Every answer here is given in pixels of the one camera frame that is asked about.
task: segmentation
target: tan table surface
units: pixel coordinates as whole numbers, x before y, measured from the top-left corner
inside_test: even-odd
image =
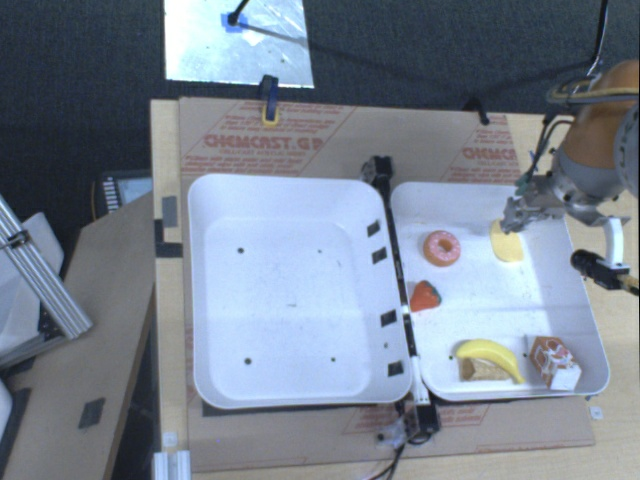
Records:
[[[162,197],[180,194],[178,103],[154,101],[151,106],[154,171],[154,218],[162,217]],[[455,112],[451,113],[452,124]],[[528,151],[541,129],[541,116],[507,115],[521,166],[528,166]],[[638,202],[628,193],[603,213],[629,215],[625,226],[625,261],[638,276]],[[165,229],[167,242],[181,241],[180,223]],[[604,234],[573,220],[568,222],[574,247],[602,251]],[[180,260],[156,262],[158,350],[160,372],[161,431],[178,433],[175,451],[187,448],[185,395],[184,317]],[[633,478],[640,471],[640,368],[638,299],[622,292],[607,292],[587,282],[587,291],[610,363],[608,388],[591,399],[604,418],[593,421],[596,445],[584,448],[492,453],[482,455],[401,460],[395,479],[493,479]],[[260,470],[194,474],[196,480],[360,480],[376,473],[385,463],[349,463]]]

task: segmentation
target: blue tape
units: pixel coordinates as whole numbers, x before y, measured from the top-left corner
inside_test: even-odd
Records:
[[[240,16],[238,16],[238,23],[237,25],[229,25],[229,16],[232,13],[228,12],[228,13],[223,13],[220,15],[220,20],[222,21],[222,26],[224,27],[224,29],[227,32],[230,32],[232,34],[237,34],[242,32],[242,27],[240,25],[249,25],[249,21],[247,20],[247,17],[240,13]]]

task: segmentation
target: banana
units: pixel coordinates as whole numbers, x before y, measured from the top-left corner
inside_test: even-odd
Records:
[[[518,360],[515,354],[495,341],[483,339],[466,341],[456,350],[456,357],[491,361],[511,375],[517,384],[524,382],[524,377],[520,375],[518,370]]]

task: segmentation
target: cardboard sheet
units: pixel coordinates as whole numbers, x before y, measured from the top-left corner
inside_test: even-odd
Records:
[[[507,117],[484,127],[473,113],[279,103],[265,128],[261,103],[184,98],[179,103],[182,223],[186,191],[212,172],[352,178],[373,155],[391,155],[394,186],[404,181],[511,184],[520,167]],[[183,225],[188,448],[194,472],[379,460],[380,428],[392,405],[219,411],[193,386],[188,226]],[[447,405],[442,430],[407,456],[437,456],[594,443],[584,400]]]

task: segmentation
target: pink frosted donut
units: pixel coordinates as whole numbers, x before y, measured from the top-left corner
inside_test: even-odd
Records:
[[[425,258],[438,267],[448,267],[460,257],[460,242],[448,231],[434,231],[422,246]]]

